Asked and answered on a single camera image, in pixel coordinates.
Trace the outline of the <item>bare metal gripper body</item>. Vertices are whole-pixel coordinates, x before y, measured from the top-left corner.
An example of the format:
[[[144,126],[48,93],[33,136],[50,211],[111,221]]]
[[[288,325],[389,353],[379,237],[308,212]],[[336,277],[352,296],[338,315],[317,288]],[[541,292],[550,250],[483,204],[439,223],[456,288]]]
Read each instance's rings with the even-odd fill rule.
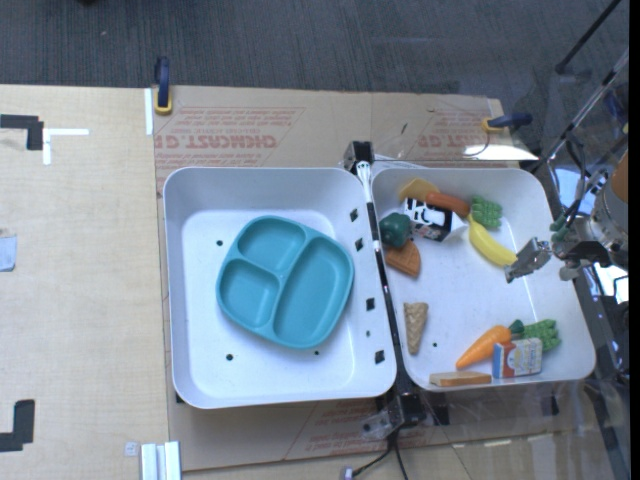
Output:
[[[611,222],[576,217],[551,235],[554,254],[567,263],[599,263],[603,267],[629,268],[628,233]]]

